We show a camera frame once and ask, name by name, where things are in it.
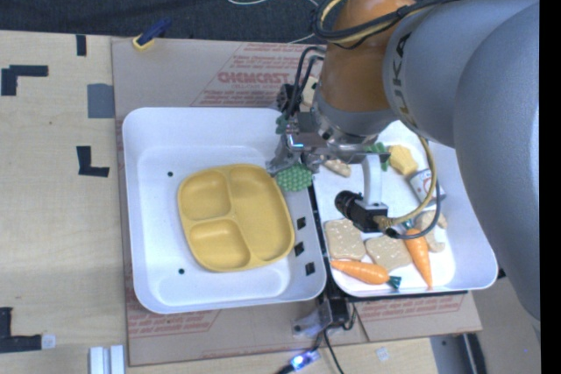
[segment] white tray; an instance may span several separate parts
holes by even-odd
[[[419,170],[428,167],[418,137],[401,122],[391,123],[380,134],[379,141],[385,145],[407,146],[419,165]],[[398,291],[388,285],[369,286],[342,272],[332,270],[335,282],[351,296],[365,298],[477,290],[489,287],[496,280],[497,261],[467,198],[458,170],[456,152],[434,143],[430,144],[430,149],[437,164],[440,186],[446,193],[441,203],[441,211],[449,223],[447,230],[436,227],[437,240],[445,243],[445,249],[440,253],[430,253],[434,282],[432,290],[428,290],[413,265],[390,272],[391,275],[401,276]],[[335,208],[335,196],[342,190],[364,193],[363,179],[361,165],[352,165],[352,176],[348,179],[321,167],[320,173],[314,177],[314,189],[322,229],[325,222],[343,218]],[[381,200],[389,207],[388,216],[405,215],[420,203],[405,177],[392,167],[382,172],[381,185]],[[362,233],[363,240],[379,235],[380,233]],[[372,262],[367,255],[363,261]]]
[[[309,300],[326,271],[307,191],[285,194],[295,245],[270,265],[209,272],[192,256],[176,193],[191,173],[237,163],[265,167],[279,142],[279,112],[257,108],[142,108],[124,120],[132,276],[140,303],[159,314]],[[305,217],[306,226],[296,221]]]

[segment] toy carrot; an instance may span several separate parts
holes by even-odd
[[[331,260],[330,263],[336,270],[367,284],[380,285],[388,283],[395,290],[400,287],[401,278],[387,274],[386,268],[382,265],[368,264],[357,260]]]
[[[411,228],[405,233],[407,236],[413,236],[421,232],[419,229]],[[427,286],[432,287],[432,270],[430,269],[430,259],[429,259],[429,246],[424,236],[418,238],[408,238],[403,240],[405,246],[411,254],[413,259],[413,265],[423,276],[424,281]]]

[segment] yellow plate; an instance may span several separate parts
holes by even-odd
[[[294,246],[282,192],[260,166],[233,164],[193,173],[181,183],[177,200],[189,248],[214,272],[271,264]]]

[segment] wooden surface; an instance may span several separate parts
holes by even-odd
[[[0,32],[0,68],[48,65],[0,96],[0,307],[13,335],[51,334],[56,348],[0,354],[0,372],[88,372],[90,347],[126,347],[115,122],[88,118],[87,86],[112,84],[110,38]],[[78,174],[76,146],[107,178]],[[337,372],[327,349],[304,372]],[[346,374],[437,373],[428,338],[335,348]],[[274,373],[293,354],[127,368],[130,373]]]

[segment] cardboard box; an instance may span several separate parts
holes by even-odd
[[[267,107],[283,83],[294,80],[303,45],[156,39],[139,52],[130,39],[112,40],[129,364],[306,349],[294,321],[315,300],[185,314],[154,314],[132,287],[122,124],[131,111],[152,107]],[[312,76],[317,76],[319,65]],[[481,330],[470,293],[354,303],[359,324],[337,331],[333,344],[388,341]]]

